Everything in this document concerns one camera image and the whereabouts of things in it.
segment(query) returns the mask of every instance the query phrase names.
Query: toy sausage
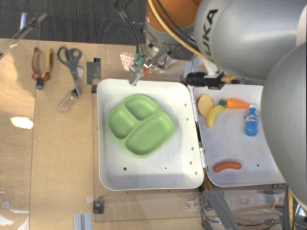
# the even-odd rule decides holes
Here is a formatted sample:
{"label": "toy sausage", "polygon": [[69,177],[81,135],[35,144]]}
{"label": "toy sausage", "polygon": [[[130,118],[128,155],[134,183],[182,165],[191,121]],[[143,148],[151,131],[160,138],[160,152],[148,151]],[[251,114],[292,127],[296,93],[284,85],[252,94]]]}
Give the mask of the toy sausage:
{"label": "toy sausage", "polygon": [[218,173],[218,172],[225,170],[225,169],[240,170],[241,168],[242,168],[242,165],[239,162],[225,161],[225,162],[221,162],[221,163],[216,164],[213,167],[213,171]]}

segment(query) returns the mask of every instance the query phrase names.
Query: toy carrot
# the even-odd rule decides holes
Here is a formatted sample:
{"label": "toy carrot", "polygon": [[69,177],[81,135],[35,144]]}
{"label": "toy carrot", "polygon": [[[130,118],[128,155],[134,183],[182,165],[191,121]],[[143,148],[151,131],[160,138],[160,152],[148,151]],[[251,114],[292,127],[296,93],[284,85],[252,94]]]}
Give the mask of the toy carrot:
{"label": "toy carrot", "polygon": [[249,108],[249,104],[237,100],[237,99],[226,99],[226,100],[220,100],[219,101],[220,105],[225,105],[226,107],[230,109],[244,109],[244,108]]}

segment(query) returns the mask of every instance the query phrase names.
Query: pliers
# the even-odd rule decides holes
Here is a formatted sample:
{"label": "pliers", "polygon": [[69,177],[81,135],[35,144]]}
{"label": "pliers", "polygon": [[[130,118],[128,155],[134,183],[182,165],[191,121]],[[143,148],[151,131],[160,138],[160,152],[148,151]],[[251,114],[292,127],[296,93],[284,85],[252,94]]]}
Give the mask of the pliers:
{"label": "pliers", "polygon": [[47,53],[46,69],[43,75],[40,76],[38,69],[39,49],[37,47],[34,49],[33,59],[32,59],[32,71],[33,71],[32,79],[36,81],[36,88],[39,91],[43,89],[44,82],[50,79],[49,73],[51,72],[52,68],[52,56],[53,56],[53,51],[52,49],[50,49]]}

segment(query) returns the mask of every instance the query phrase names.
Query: green divided plate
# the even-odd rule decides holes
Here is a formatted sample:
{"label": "green divided plate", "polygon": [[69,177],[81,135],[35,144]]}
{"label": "green divided plate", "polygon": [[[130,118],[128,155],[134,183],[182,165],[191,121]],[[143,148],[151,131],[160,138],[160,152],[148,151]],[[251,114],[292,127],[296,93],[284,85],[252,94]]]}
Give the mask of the green divided plate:
{"label": "green divided plate", "polygon": [[130,96],[107,117],[114,139],[135,157],[146,157],[173,134],[174,123],[154,100],[146,95]]}

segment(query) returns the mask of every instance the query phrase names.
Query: gray carpet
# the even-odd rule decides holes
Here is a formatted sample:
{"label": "gray carpet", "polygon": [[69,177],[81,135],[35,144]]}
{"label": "gray carpet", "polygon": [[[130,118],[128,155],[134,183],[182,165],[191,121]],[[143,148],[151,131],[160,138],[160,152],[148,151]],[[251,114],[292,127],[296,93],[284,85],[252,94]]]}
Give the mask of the gray carpet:
{"label": "gray carpet", "polygon": [[[128,26],[114,8],[115,0],[0,0],[0,37],[18,30],[21,12],[48,13],[42,22],[41,40],[134,44]],[[142,23],[145,0],[129,6],[133,21]]]}

